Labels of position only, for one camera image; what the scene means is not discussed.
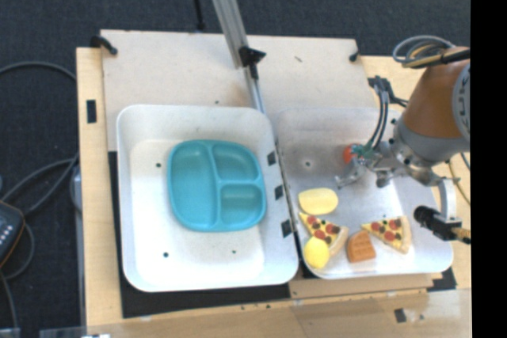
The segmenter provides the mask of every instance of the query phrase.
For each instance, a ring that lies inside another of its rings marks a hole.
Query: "black bracket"
[[[259,73],[257,72],[257,64],[266,56],[265,52],[254,50],[247,46],[239,48],[239,57],[243,66],[250,68],[250,75],[253,79],[259,79]]]
[[[107,41],[103,36],[93,36],[90,39],[90,46],[92,48],[100,48],[104,47],[109,51],[111,55],[116,55],[118,50],[114,48],[109,41]]]

